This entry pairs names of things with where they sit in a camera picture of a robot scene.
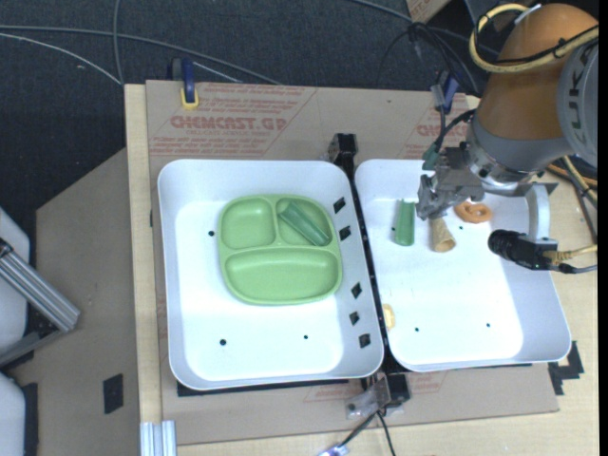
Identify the white plastic tray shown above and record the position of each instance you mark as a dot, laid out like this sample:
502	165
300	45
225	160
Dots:
451	302
266	345

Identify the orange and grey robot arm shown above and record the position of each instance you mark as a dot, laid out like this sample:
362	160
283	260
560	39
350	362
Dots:
520	93

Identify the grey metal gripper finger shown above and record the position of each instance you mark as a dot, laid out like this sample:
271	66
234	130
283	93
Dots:
424	200
441	208

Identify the pale yellow toy biscuit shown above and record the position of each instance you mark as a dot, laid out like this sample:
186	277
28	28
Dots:
388	316

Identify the black cylinder on white bracket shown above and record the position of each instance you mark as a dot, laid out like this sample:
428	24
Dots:
515	247

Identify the brown cardboard board red print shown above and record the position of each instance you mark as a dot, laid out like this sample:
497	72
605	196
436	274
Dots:
266	121

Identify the orange pretzel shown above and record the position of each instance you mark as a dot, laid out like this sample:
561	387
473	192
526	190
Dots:
470	216

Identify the tan ice cream cone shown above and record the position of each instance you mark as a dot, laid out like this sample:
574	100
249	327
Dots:
442	236

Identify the green divided plate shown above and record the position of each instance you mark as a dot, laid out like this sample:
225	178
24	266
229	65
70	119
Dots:
280	276

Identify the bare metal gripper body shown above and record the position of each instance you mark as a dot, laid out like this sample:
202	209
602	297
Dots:
458	176

